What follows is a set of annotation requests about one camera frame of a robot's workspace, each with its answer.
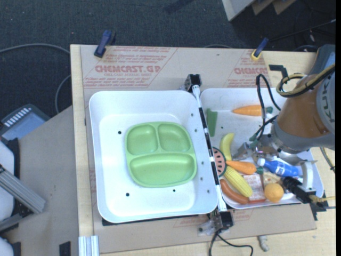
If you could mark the brown cardboard board red print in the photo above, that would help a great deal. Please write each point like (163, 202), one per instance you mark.
(160, 63)

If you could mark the blue bottle white label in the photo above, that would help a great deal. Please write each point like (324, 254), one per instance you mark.
(282, 169)

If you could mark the red watermelon slice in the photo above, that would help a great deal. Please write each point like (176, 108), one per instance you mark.
(218, 160)

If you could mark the tan pizza slice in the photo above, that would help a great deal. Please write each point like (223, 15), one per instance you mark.
(271, 178)

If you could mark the orange carrot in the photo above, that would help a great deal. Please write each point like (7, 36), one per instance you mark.
(242, 167)
(247, 110)

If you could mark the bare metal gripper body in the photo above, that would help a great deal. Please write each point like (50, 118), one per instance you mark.
(267, 146)

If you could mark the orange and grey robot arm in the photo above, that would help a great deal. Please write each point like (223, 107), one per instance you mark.
(303, 116)

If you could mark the white plastic tray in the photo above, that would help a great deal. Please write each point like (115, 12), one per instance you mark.
(112, 153)
(239, 124)

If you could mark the orange-red sausage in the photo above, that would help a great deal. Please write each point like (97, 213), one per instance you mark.
(233, 193)

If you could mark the yellow corn cob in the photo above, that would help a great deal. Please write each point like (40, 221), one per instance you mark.
(237, 180)

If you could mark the yellow banana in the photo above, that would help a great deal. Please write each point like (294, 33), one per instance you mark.
(226, 145)

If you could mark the green pea pod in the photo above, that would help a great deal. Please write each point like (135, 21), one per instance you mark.
(211, 121)

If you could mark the green divided plate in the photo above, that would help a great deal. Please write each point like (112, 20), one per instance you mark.
(160, 164)

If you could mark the red and white carton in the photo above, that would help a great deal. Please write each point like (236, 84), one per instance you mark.
(254, 187)

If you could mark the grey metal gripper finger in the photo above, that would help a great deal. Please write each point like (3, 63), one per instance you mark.
(259, 157)
(243, 151)

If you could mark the orange round fruit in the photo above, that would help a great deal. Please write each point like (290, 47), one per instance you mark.
(274, 192)

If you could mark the thin black and white rod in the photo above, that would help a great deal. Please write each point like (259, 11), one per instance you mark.
(206, 132)

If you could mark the black cylinder on white bracket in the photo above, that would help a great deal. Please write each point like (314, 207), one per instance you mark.
(297, 187)

